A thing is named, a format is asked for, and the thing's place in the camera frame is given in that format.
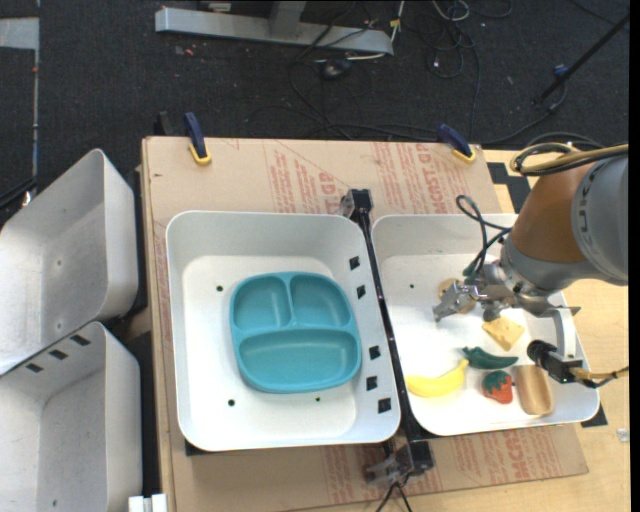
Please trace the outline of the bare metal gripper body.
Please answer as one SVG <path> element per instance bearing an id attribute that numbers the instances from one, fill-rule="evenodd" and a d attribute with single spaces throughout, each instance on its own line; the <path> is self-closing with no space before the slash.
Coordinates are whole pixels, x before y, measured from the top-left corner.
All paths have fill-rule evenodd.
<path id="1" fill-rule="evenodd" d="M 479 270 L 472 271 L 465 278 L 465 285 L 470 297 L 484 306 L 504 309 L 516 304 L 515 294 L 498 263 L 485 263 Z"/>

